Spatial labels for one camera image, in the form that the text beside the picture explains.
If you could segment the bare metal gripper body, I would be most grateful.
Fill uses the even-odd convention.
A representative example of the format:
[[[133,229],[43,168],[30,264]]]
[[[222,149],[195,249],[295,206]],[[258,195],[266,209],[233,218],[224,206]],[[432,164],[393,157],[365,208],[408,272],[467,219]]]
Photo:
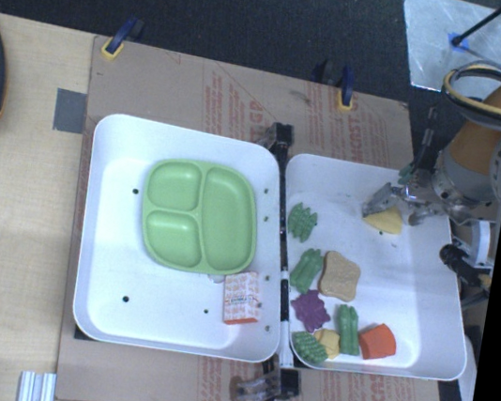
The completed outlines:
[[[457,224],[472,218],[472,211],[479,206],[478,200],[465,195],[445,172],[432,172],[408,166],[401,171],[400,181],[404,186],[402,200],[412,203],[433,203],[442,206]]]

